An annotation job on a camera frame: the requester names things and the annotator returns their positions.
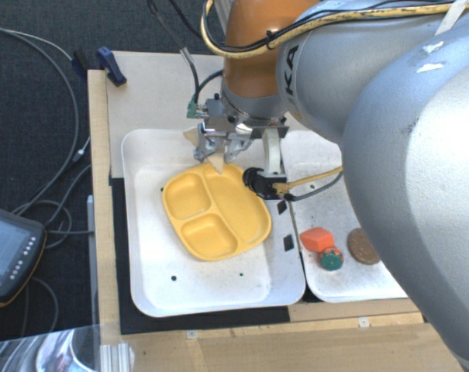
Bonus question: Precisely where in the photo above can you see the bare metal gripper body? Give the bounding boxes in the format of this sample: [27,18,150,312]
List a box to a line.
[197,97,291,142]

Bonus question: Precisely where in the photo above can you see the beige pizza slice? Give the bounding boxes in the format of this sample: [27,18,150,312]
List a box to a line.
[182,126,226,177]

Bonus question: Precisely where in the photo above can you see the yellow divided plate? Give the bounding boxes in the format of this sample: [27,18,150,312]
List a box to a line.
[161,162,273,263]

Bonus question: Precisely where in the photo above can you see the orange cube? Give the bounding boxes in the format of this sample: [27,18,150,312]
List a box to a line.
[299,226,336,253]

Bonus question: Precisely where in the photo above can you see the white plastic tray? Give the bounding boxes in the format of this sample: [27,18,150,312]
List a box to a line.
[281,129,410,304]
[120,127,307,319]

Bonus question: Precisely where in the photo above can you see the orange toy with green top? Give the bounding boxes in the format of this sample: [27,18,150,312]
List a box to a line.
[319,246,345,272]

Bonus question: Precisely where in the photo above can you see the round brown biscuit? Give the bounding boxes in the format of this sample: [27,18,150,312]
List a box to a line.
[347,227,381,266]

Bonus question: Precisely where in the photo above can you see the black cylinder on white bracket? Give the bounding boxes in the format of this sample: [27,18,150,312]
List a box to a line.
[242,127,290,202]

